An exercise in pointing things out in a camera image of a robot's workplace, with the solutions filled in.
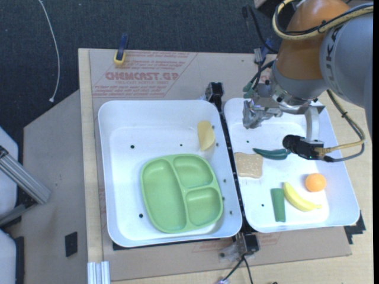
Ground green divided plate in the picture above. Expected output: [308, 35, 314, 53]
[140, 153, 224, 234]

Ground tan bread slice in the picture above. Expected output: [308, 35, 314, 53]
[233, 151, 264, 179]

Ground pale yellow curved chip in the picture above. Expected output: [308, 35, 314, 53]
[197, 120, 216, 153]

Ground green rectangular stick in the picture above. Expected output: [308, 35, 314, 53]
[269, 188, 287, 222]

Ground black block with thin wires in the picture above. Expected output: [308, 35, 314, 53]
[236, 233, 261, 257]
[205, 81, 224, 102]

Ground yellow banana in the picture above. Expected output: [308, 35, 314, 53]
[282, 182, 323, 212]

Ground black cylinder on white bracket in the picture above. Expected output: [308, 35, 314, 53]
[282, 105, 326, 161]

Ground thin black rod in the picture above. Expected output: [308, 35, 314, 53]
[216, 98, 249, 237]

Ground orange ball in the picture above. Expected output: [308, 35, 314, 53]
[304, 172, 327, 193]

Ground white plastic tray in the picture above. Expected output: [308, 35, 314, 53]
[97, 99, 243, 248]
[223, 97, 361, 234]

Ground brown cardboard board, red print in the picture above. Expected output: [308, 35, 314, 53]
[88, 49, 354, 282]

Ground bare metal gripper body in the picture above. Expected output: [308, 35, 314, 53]
[250, 80, 312, 117]

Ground dark green chili pepper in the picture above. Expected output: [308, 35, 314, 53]
[252, 147, 292, 160]

